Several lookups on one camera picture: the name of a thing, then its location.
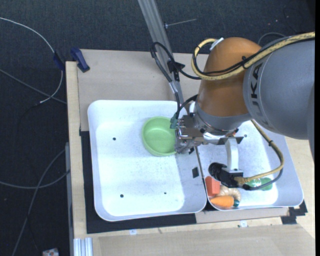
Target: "toy carrot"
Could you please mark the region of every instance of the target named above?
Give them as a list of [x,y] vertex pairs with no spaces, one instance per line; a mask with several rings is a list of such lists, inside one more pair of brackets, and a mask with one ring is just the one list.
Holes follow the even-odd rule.
[[225,207],[225,208],[239,205],[239,201],[234,199],[234,197],[231,196],[231,195],[215,196],[215,197],[210,199],[210,202],[213,205],[220,206],[220,207]]

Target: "yellow cable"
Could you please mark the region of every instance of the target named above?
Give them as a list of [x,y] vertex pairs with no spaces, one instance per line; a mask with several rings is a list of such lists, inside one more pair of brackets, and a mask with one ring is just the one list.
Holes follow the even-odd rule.
[[234,177],[234,180],[237,181],[239,185],[243,185],[243,184],[248,183],[254,179],[260,179],[262,177],[277,173],[277,172],[281,171],[281,169],[285,165],[284,156],[283,156],[282,152],[280,151],[280,149],[277,147],[277,145],[273,142],[273,140],[271,140],[268,137],[268,135],[261,129],[260,126],[258,126],[258,124],[254,120],[251,120],[251,122],[253,123],[255,128],[258,130],[258,132],[262,135],[262,137],[269,143],[269,145],[272,147],[272,149],[276,152],[276,154],[278,155],[279,160],[280,160],[280,165],[271,171],[267,171],[265,173],[261,173],[261,174],[258,174],[258,175],[252,176],[252,177]]
[[[236,74],[239,74],[240,72],[246,70],[247,68],[249,68],[251,65],[253,65],[254,63],[258,62],[259,60],[261,60],[262,58],[264,58],[265,56],[267,56],[268,54],[274,52],[275,50],[278,50],[284,46],[287,46],[289,44],[298,42],[298,41],[302,41],[302,40],[307,40],[307,39],[312,39],[315,38],[316,32],[309,32],[309,33],[303,33],[303,34],[298,34],[298,35],[294,35],[291,36],[289,38],[286,38],[282,41],[279,41],[277,43],[275,43],[274,45],[272,45],[271,47],[268,47],[265,50],[262,50],[259,54],[257,54],[255,57],[253,57],[252,59],[250,59],[248,62],[246,62],[243,66],[238,67],[237,69],[224,73],[224,74],[220,74],[220,75],[204,75],[201,74],[197,69],[196,66],[194,64],[194,61],[191,60],[191,67],[193,72],[200,77],[203,80],[221,80],[221,79],[225,79],[225,78],[229,78],[231,76],[234,76]],[[204,41],[202,41],[195,49],[194,49],[194,57],[196,58],[200,49],[208,44],[208,43],[213,43],[215,42],[216,39],[214,38],[209,38],[206,39]]]

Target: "wooden table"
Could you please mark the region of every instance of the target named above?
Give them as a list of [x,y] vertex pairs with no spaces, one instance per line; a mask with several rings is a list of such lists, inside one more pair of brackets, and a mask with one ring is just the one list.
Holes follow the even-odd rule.
[[[305,140],[286,138],[304,192],[308,212],[297,224],[284,225],[289,208],[202,211],[196,224],[87,233],[81,131],[88,131],[87,109],[96,100],[174,100],[166,79],[149,52],[82,49],[90,66],[81,72],[66,62],[70,153],[70,247],[89,238],[94,256],[127,255],[315,255],[314,162]],[[177,53],[177,62],[191,55]],[[206,55],[199,55],[203,67]],[[180,76],[185,99],[198,93],[199,81]]]

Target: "black floor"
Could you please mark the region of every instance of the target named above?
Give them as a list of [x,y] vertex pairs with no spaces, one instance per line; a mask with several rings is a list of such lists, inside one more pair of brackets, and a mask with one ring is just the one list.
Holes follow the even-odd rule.
[[[158,7],[167,24],[196,19],[169,26],[174,53],[191,53],[209,37],[244,37],[257,43],[266,33],[315,31],[314,0],[159,0]],[[40,33],[64,61],[72,60],[72,47],[149,51],[152,42],[137,0],[1,0],[0,17]],[[266,36],[260,44],[276,38]],[[0,70],[7,72],[0,72],[0,182],[34,187],[68,142],[65,77],[55,95],[62,102],[39,104],[45,95],[8,76],[51,95],[61,72],[39,35],[3,19]],[[42,184],[66,172],[65,160],[62,152]],[[0,256],[40,256],[51,248],[69,255],[65,178],[40,188],[33,200],[34,193],[0,184]]]

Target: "green bowl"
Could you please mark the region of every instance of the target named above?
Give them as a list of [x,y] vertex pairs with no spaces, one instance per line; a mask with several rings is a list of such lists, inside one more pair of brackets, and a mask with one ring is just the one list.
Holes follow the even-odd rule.
[[170,118],[156,116],[148,119],[142,127],[144,147],[154,156],[165,157],[176,153],[176,134],[170,129]]

